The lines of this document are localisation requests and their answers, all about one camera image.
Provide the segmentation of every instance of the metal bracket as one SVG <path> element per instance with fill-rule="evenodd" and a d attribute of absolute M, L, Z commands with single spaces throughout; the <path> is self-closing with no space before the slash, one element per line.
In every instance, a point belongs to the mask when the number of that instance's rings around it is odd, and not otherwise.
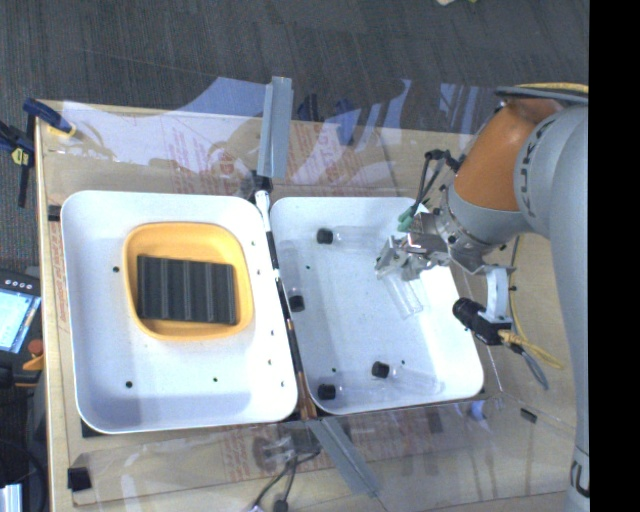
<path fill-rule="evenodd" d="M 375 498 L 379 488 L 376 476 L 345 434 L 338 420 L 331 417 L 321 418 L 307 424 L 331 457 L 351 492 L 366 493 Z"/>
<path fill-rule="evenodd" d="M 291 79 L 273 77 L 267 85 L 262 112 L 258 176 L 284 178 L 287 174 L 289 124 L 293 109 Z"/>
<path fill-rule="evenodd" d="M 487 278 L 487 308 L 478 314 L 491 323 L 513 322 L 507 315 L 509 307 L 509 274 L 512 267 L 485 266 Z"/>

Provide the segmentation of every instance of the orange insert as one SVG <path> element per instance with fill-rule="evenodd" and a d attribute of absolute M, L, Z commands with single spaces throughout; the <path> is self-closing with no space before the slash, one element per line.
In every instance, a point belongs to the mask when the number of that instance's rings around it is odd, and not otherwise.
<path fill-rule="evenodd" d="M 165 341 L 201 341 L 232 336 L 253 318 L 249 271 L 240 242 L 227 229 L 197 222 L 159 222 L 134 229 L 124 242 L 124 278 L 132 318 L 145 333 Z M 138 303 L 138 256 L 225 263 L 234 267 L 238 322 L 235 325 L 141 319 Z"/>

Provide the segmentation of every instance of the blue clamp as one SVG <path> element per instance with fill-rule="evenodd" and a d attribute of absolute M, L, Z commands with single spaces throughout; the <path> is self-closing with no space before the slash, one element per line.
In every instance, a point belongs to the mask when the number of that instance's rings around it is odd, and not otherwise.
<path fill-rule="evenodd" d="M 72 135 L 75 132 L 75 126 L 64 119 L 58 112 L 41 101 L 27 98 L 22 105 L 22 109 L 29 115 L 42 119 L 49 126 L 60 130 L 66 134 Z"/>

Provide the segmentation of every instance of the tablet screen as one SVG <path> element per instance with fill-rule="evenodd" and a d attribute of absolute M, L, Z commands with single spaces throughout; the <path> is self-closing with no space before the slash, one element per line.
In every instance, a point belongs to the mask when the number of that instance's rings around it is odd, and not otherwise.
<path fill-rule="evenodd" d="M 40 297 L 0 288 L 0 350 L 20 352 L 39 306 Z"/>

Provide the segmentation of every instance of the white tray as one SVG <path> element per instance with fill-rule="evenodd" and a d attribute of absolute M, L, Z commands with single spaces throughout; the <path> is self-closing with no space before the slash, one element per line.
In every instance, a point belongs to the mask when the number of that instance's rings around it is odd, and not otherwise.
<path fill-rule="evenodd" d="M 406 198 L 284 198 L 271 211 L 279 252 L 297 251 L 305 309 L 293 322 L 305 376 L 315 403 L 331 414 L 430 404 L 477 394 L 484 374 L 475 342 L 453 316 L 459 298 L 445 267 L 422 272 L 413 282 L 423 310 L 403 319 L 374 265 L 385 240 L 396 232 Z M 373 228 L 376 239 L 357 251 L 316 242 L 319 228 Z M 285 286 L 291 269 L 281 261 Z M 376 379 L 376 361 L 398 370 L 398 378 Z M 318 396 L 321 384 L 336 397 Z"/>
<path fill-rule="evenodd" d="M 62 234 L 76 401 L 108 433 L 273 422 L 298 394 L 262 218 L 235 197 L 83 191 L 65 201 Z M 161 341 L 127 305 L 123 242 L 153 222 L 228 229 L 245 253 L 254 298 L 248 327 L 232 337 Z"/>

